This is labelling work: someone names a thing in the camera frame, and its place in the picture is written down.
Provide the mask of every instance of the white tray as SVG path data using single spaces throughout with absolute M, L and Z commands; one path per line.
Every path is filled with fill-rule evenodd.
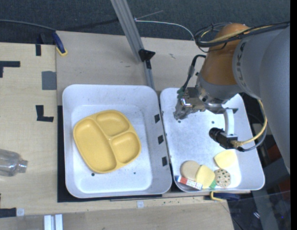
M 75 84 L 64 90 L 62 101 L 65 182 L 73 196 L 155 195 L 169 190 L 172 177 L 159 102 L 153 89 L 147 86 Z M 129 119 L 139 136 L 142 151 L 132 163 L 114 172 L 97 174 L 82 160 L 72 132 L 79 120 L 104 110 L 120 111 Z
M 224 148 L 209 137 L 209 130 L 212 127 L 225 129 L 224 116 L 205 111 L 190 114 L 188 118 L 177 121 L 173 116 L 177 103 L 177 90 L 176 88 L 168 88 L 163 90 L 160 95 L 163 125 L 173 176 L 180 175 L 180 167 L 187 160 L 194 160 L 199 164 L 205 164 L 213 171 L 217 170 L 218 167 L 213 157 L 224 151 Z M 238 139 L 247 140 L 252 137 L 241 96 L 236 95 L 224 107 L 238 108 L 234 114 L 235 133 L 238 135 Z M 243 147 L 248 148 L 253 145 L 254 142 L 251 142 Z M 265 179 L 257 150 L 253 149 L 247 152 L 236 150 L 236 154 L 238 163 L 227 169 L 231 174 L 231 185 L 228 188 L 217 186 L 215 190 L 249 191 L 261 189 Z M 176 184 L 184 192 L 198 192 L 191 187 L 177 182 Z M 212 191 L 212 189 L 202 189 L 202 191 Z

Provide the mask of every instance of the beige table top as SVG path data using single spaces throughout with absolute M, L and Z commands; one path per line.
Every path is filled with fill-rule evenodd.
M 79 54 L 75 56 L 79 61 L 84 62 L 80 66 L 80 71 L 93 66 L 101 68 L 98 79 L 94 79 L 92 74 L 88 74 L 90 78 L 83 74 L 83 78 L 80 78 L 78 83 L 145 84 L 142 64 L 135 62 L 128 42 L 123 36 L 71 35 L 66 32 L 58 32 L 58 34 L 65 39 L 63 42 L 66 43 L 65 46 L 70 55 L 74 49 L 68 48 L 68 45 L 83 36 L 90 37 L 92 42 L 96 40 L 95 47 L 99 51 L 104 51 L 103 54 L 96 54 L 97 61 L 91 64 L 88 63 L 87 57 L 80 59 Z M 151 62 L 157 91 L 166 87 L 180 87 L 186 79 L 192 58 L 200 53 L 191 41 L 143 38 L 143 43 L 145 48 L 156 52 Z M 119 51 L 116 50 L 116 53 L 111 55 L 112 51 L 109 49 L 113 47 Z M 60 61 L 68 62 L 71 59 L 68 55 L 66 58 L 58 56 L 55 46 L 42 45 L 41 52 L 41 56 L 36 56 L 36 47 L 31 44 L 0 43 L 0 61 L 21 62 L 20 68 L 4 68 L 3 78 L 0 78 L 0 148 L 18 152 L 29 161 L 26 173 L 14 177 L 0 176 L 0 207 L 23 208 L 25 215 L 87 211 L 102 214 L 103 210 L 136 209 L 137 200 L 57 203 L 57 105 L 60 104 L 61 91 L 71 83 L 68 76 L 73 66 L 70 71 L 66 71 L 65 68 L 58 69 L 58 65 L 59 67 L 62 65 Z M 117 68 L 113 69 L 114 64 L 106 66 L 106 62 L 109 61 L 116 62 Z M 100 72 L 104 72 L 102 67 L 107 67 L 104 77 L 100 75 Z M 43 71 L 57 72 L 58 91 L 42 90 L 41 73 Z M 122 72 L 125 77 L 131 74 L 132 78 L 127 81 L 124 78 L 112 78 L 113 71 L 116 76 Z M 44 116 L 53 116 L 54 121 L 37 121 L 36 105 L 43 105 Z M 179 194 L 143 201 L 144 209 L 156 207 L 166 214 L 174 209 L 172 206 L 182 207 L 177 208 L 177 212 L 180 209 L 184 211 L 186 208 L 202 210 L 204 207 L 205 210 L 202 211 L 201 216 L 198 216 L 199 218 L 207 220 L 218 215 L 223 221 L 221 224 L 223 229 L 232 229 L 226 202 L 204 200 L 200 195 L 180 196 Z M 214 223 L 211 221 L 209 228 L 217 229 L 219 225 L 218 221 Z

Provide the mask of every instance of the glass bottle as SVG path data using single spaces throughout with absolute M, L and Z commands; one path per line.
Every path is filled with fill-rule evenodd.
M 0 149 L 0 175 L 13 176 L 17 173 L 25 173 L 28 161 L 12 151 Z

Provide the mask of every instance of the yellow divided plate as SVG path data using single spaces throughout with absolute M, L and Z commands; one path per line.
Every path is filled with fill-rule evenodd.
M 117 170 L 141 153 L 140 139 L 127 117 L 116 110 L 90 115 L 73 129 L 76 146 L 96 173 Z

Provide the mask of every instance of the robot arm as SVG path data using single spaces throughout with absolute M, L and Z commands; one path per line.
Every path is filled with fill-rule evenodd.
M 205 110 L 224 114 L 226 109 L 222 105 L 244 92 L 263 104 L 262 109 L 290 172 L 290 23 L 253 28 L 230 23 L 220 27 L 215 39 L 209 42 L 201 39 L 212 27 L 196 34 L 199 48 L 209 47 L 209 51 L 195 87 L 187 87 L 194 73 L 194 58 L 187 82 L 178 91 L 174 117 L 184 119 L 191 113 Z M 209 135 L 221 146 L 233 148 L 233 141 L 227 145 L 220 142 L 223 139 L 220 134 L 222 131 L 217 129 L 211 130 Z

